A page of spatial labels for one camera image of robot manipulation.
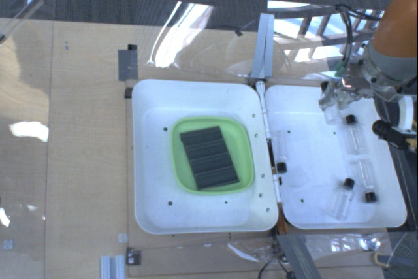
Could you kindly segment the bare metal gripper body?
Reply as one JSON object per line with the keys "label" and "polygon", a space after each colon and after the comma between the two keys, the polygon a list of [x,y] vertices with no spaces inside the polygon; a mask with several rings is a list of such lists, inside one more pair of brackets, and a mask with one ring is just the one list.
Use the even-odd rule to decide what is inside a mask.
{"label": "bare metal gripper body", "polygon": [[403,81],[384,74],[370,62],[351,63],[342,72],[334,85],[337,90],[350,91],[353,101],[361,98],[378,97],[384,101],[399,101],[402,98],[400,87]]}

